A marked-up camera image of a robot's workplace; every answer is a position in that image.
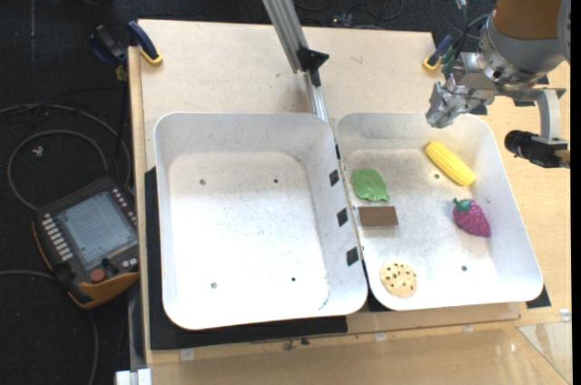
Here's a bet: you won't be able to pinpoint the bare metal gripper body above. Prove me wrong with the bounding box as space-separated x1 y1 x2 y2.
443 51 548 106

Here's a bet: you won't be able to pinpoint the yellow corn cob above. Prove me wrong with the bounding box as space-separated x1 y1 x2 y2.
424 140 477 188

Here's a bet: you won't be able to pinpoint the green lettuce leaf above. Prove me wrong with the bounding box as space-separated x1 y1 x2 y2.
350 167 391 203

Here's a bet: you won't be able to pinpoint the purple grapes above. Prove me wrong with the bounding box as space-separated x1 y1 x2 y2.
451 197 492 239

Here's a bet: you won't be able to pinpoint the thin black and white rod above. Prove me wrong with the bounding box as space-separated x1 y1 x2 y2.
308 72 367 271

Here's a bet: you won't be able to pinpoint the brown rectangular block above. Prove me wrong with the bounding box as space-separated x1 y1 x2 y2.
357 205 400 229

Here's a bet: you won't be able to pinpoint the white plastic tray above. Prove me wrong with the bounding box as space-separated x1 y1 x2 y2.
335 111 545 312
153 111 369 331

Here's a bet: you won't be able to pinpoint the beige biscuit with dark chips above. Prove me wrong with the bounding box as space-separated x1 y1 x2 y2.
379 261 419 299

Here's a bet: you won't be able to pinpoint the pale wood board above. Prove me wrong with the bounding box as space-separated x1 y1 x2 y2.
135 18 522 366

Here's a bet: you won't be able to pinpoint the black cylinder on white bracket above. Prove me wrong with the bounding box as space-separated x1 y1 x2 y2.
504 86 571 170

